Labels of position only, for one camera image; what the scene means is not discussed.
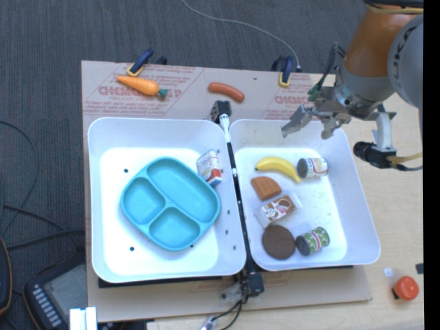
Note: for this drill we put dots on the orange round object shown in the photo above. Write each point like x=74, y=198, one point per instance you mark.
x=406, y=288

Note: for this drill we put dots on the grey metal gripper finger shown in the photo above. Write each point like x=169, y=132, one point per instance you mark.
x=328, y=127
x=295, y=121

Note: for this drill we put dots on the brown and white carton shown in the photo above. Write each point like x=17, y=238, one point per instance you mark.
x=277, y=210

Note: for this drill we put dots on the green and white can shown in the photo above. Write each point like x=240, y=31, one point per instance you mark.
x=313, y=241

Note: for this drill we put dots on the yellow banana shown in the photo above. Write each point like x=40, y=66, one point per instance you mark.
x=280, y=166

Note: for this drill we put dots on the orange sausage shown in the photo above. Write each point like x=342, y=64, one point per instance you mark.
x=226, y=91

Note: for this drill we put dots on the brown round biscuit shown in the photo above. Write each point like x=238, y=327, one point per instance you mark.
x=278, y=242

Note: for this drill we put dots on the blue divided plate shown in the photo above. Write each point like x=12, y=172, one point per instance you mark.
x=170, y=203

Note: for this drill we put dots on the black cylinder on white bracket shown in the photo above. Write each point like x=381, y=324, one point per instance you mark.
x=378, y=143

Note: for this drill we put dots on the orange and white can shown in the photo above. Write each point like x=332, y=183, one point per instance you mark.
x=313, y=167

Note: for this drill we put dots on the thin black and white rod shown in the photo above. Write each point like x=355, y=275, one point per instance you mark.
x=233, y=170

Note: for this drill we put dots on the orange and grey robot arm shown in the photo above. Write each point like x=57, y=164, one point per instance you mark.
x=381, y=46

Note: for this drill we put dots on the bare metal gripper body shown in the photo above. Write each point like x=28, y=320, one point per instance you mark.
x=338, y=106

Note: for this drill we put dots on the orange carrot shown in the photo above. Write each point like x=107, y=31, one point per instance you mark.
x=139, y=85

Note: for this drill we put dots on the small black square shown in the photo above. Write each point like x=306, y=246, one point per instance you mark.
x=419, y=268

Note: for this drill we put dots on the white and orange carton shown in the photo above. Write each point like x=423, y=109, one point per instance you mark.
x=209, y=167

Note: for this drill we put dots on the white plastic tray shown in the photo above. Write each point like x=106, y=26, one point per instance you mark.
x=113, y=198
x=326, y=205

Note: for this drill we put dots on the small white cap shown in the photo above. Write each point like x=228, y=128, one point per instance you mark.
x=388, y=272

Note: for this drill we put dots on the brown cardboard board red print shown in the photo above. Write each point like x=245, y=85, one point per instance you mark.
x=178, y=91

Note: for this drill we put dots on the orange waffle bread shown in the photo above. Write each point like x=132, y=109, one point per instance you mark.
x=265, y=187

